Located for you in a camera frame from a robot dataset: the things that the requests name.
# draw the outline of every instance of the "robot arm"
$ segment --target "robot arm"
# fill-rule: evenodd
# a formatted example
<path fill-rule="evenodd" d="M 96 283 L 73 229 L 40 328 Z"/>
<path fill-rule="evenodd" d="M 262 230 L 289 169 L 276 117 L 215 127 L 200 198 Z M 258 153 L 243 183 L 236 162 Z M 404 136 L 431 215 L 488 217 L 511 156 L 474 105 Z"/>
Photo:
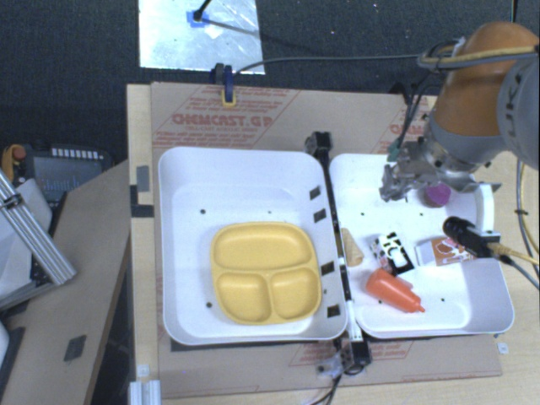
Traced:
<path fill-rule="evenodd" d="M 403 143 L 397 162 L 386 165 L 382 199 L 398 200 L 440 182 L 471 191 L 477 185 L 471 173 L 508 149 L 538 169 L 538 37 L 518 24 L 490 23 L 456 56 L 522 46 L 535 46 L 536 53 L 450 72 L 424 135 Z"/>

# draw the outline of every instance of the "desk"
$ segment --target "desk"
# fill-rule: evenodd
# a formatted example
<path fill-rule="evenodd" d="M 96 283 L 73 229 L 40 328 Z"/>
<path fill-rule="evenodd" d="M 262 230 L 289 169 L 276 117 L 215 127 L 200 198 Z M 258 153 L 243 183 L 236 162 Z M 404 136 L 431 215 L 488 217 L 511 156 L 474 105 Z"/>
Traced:
<path fill-rule="evenodd" d="M 175 86 L 170 86 L 171 92 L 175 91 Z M 199 90 L 196 86 L 186 86 L 190 92 Z M 300 94 L 293 93 L 295 98 Z M 350 94 L 331 94 L 307 92 L 302 97 L 303 100 L 296 100 L 287 104 L 287 112 L 294 112 L 298 116 L 304 112 L 306 114 L 316 114 L 317 109 L 324 108 L 328 101 L 333 101 L 333 105 L 339 107 L 344 101 L 350 100 Z M 326 97 L 327 101 L 317 99 Z M 150 158 L 153 157 L 152 136 L 153 127 L 149 115 L 155 106 L 163 104 L 152 103 L 151 88 L 149 86 L 130 86 L 128 88 L 128 120 L 129 120 L 129 147 L 130 147 L 130 185 L 137 187 L 144 180 L 143 175 L 151 176 L 154 164 Z M 258 138 L 252 148 L 268 149 L 273 143 L 276 149 L 301 149 L 305 136 L 312 130 L 329 130 L 334 136 L 335 149 L 353 151 L 355 146 L 362 147 L 362 139 L 365 143 L 371 143 L 369 152 L 377 149 L 373 143 L 374 130 L 382 135 L 375 136 L 379 140 L 394 137 L 385 128 L 374 128 L 374 125 L 381 124 L 370 118 L 369 114 L 387 118 L 385 113 L 396 111 L 396 104 L 400 100 L 390 95 L 365 95 L 365 106 L 358 110 L 364 120 L 361 121 L 366 133 L 358 133 L 358 128 L 347 124 L 339 124 L 338 119 L 330 112 L 325 113 L 319 109 L 319 114 L 324 118 L 317 120 L 313 117 L 316 127 L 309 130 L 300 129 L 303 136 L 297 131 L 293 133 L 291 121 L 279 121 L 282 133 L 286 135 L 282 138 L 276 135 L 278 124 L 271 130 L 265 132 L 264 137 Z M 517 228 L 515 210 L 515 175 L 516 159 L 511 154 L 501 154 L 485 170 L 477 173 L 480 181 L 500 181 L 503 187 L 495 194 L 495 229 L 502 235 L 502 242 L 517 250 L 524 251 L 519 229 Z M 150 206 L 154 203 L 153 187 L 144 184 L 145 189 L 138 191 L 138 206 Z M 525 205 L 530 215 L 527 217 L 533 229 L 533 234 L 538 237 L 538 173 L 529 171 L 526 173 L 526 198 Z M 132 219 L 132 261 L 133 261 L 133 304 L 135 321 L 135 360 L 138 369 L 138 379 L 149 381 L 159 379 L 159 350 L 158 350 L 158 329 L 156 319 L 159 314 L 156 311 L 158 301 L 156 299 L 156 282 L 154 259 L 155 242 L 149 239 L 154 232 L 153 220 L 149 217 L 135 217 Z M 486 378 L 444 380 L 429 382 L 408 382 L 399 384 L 385 384 L 378 386 L 355 386 L 344 387 L 337 390 L 334 402 L 339 403 L 534 403 L 540 394 L 540 386 L 537 383 L 537 373 L 540 370 L 540 335 L 539 335 L 539 304 L 538 292 L 513 268 L 504 266 L 510 295 L 514 303 L 516 320 L 514 326 L 505 334 L 500 335 L 495 342 L 505 343 L 509 353 L 500 355 L 502 376 Z M 258 392 L 256 394 L 224 395 L 214 397 L 191 397 L 183 399 L 167 399 L 164 404 L 238 404 L 238 403 L 310 403 L 320 397 L 326 389 L 303 390 L 303 391 L 276 391 Z"/>

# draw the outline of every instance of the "reflective sheet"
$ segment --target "reflective sheet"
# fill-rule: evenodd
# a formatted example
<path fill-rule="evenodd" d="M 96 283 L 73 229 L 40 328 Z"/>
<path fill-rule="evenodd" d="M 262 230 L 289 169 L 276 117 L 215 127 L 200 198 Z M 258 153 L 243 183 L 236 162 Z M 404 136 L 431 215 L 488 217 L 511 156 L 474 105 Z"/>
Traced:
<path fill-rule="evenodd" d="M 139 0 L 140 65 L 208 71 L 238 70 L 262 60 L 255 0 L 213 0 L 202 23 L 189 16 L 204 0 Z M 259 66 L 246 73 L 262 73 Z"/>

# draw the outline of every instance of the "yellow plate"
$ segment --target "yellow plate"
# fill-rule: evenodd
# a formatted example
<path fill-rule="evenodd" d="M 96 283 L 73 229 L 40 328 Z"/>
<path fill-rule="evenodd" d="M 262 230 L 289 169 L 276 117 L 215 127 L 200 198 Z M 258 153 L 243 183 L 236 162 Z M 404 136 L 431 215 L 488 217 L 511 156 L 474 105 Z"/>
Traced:
<path fill-rule="evenodd" d="M 321 276 L 310 237 L 281 222 L 222 228 L 210 253 L 221 310 L 240 324 L 298 321 L 321 303 Z"/>

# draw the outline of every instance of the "orange bottle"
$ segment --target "orange bottle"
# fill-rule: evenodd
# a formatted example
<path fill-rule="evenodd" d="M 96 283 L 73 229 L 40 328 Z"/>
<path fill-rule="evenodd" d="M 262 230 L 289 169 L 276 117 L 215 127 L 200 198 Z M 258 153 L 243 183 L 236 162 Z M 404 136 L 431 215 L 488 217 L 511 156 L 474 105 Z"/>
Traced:
<path fill-rule="evenodd" d="M 365 290 L 387 303 L 404 312 L 425 312 L 420 304 L 420 298 L 411 291 L 413 286 L 400 278 L 395 278 L 382 268 L 375 270 L 367 284 Z"/>

